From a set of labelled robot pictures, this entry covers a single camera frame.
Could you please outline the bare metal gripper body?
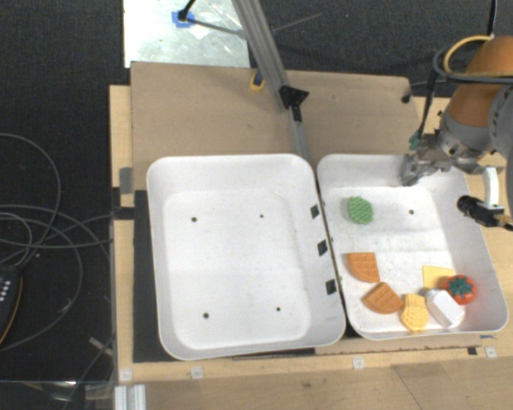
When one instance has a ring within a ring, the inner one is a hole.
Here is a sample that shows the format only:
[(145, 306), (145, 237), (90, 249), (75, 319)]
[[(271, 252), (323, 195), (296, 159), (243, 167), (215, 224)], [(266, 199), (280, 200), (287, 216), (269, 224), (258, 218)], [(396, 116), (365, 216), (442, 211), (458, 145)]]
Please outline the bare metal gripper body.
[(439, 163), (439, 171), (447, 172), (455, 167), (464, 173), (482, 173), (480, 164), (484, 152), (471, 149), (447, 131), (423, 134), (414, 145), (414, 159), (433, 160)]

